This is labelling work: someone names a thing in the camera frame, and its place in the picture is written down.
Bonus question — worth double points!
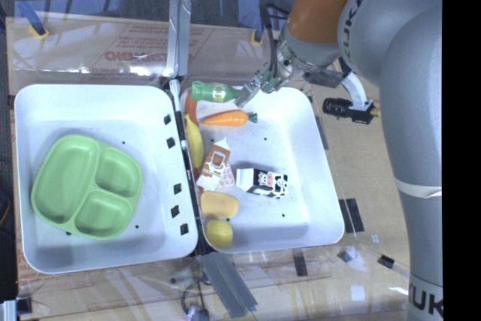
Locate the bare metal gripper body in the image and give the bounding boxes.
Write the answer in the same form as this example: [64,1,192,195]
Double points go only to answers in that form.
[256,42,321,94]

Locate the orange carrot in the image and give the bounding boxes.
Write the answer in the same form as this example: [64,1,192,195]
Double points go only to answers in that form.
[201,109,259,128]

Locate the green plastic bottle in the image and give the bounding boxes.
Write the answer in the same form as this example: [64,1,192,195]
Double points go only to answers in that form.
[190,80,244,104]

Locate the yellow banana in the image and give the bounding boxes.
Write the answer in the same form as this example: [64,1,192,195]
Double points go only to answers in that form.
[183,113,205,169]

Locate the white plastic tray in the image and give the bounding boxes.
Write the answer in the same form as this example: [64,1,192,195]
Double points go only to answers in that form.
[179,83,346,255]
[14,83,199,274]

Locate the orange and white carton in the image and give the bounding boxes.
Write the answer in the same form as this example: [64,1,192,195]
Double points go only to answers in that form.
[195,137,237,193]

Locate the white cow print carton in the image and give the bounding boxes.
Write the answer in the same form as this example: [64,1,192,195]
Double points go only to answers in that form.
[235,167,289,199]

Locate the yellow bread roll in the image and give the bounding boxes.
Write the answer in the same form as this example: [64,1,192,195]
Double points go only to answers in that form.
[199,189,240,220]

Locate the brown cardboard board red print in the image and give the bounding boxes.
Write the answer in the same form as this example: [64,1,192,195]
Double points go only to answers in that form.
[5,16,411,321]

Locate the yellow lemon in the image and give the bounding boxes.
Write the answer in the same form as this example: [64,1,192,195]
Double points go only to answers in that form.
[204,219,234,248]

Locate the green divided plate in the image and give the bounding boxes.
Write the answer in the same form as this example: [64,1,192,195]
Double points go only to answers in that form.
[30,133,144,241]

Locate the black cylinder on white bracket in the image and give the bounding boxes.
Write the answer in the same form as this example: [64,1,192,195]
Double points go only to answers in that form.
[322,71,377,126]

